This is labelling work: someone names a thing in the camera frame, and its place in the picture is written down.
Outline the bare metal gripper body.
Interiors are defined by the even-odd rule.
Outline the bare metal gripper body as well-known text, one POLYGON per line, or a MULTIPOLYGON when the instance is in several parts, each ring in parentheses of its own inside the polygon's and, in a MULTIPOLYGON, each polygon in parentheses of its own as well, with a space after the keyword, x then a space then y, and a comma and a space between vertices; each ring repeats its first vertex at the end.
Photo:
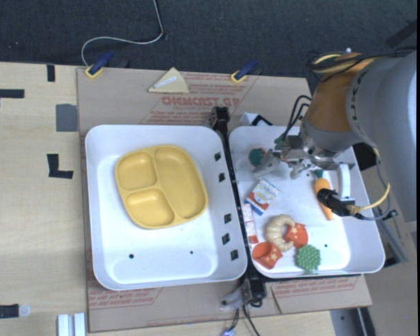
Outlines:
POLYGON ((343 134, 298 134, 278 138, 280 158, 298 164, 308 162, 324 170, 338 166, 335 158, 344 151, 343 134))

